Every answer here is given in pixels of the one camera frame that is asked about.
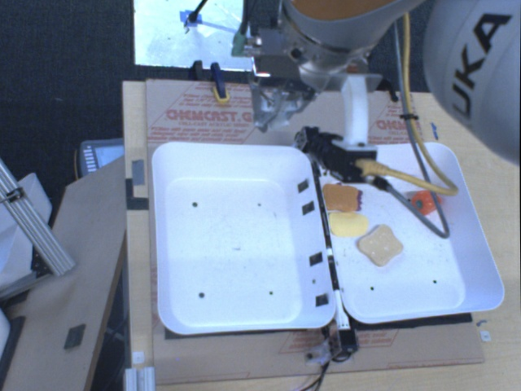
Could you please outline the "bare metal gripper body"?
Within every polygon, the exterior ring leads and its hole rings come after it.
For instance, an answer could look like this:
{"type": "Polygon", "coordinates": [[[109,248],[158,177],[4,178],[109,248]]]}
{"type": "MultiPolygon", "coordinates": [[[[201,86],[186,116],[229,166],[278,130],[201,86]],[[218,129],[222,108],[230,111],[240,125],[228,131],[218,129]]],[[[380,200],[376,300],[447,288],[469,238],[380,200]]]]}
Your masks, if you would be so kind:
{"type": "Polygon", "coordinates": [[[300,81],[317,92],[336,89],[353,57],[352,34],[340,27],[263,28],[257,35],[255,74],[268,83],[300,81]]]}

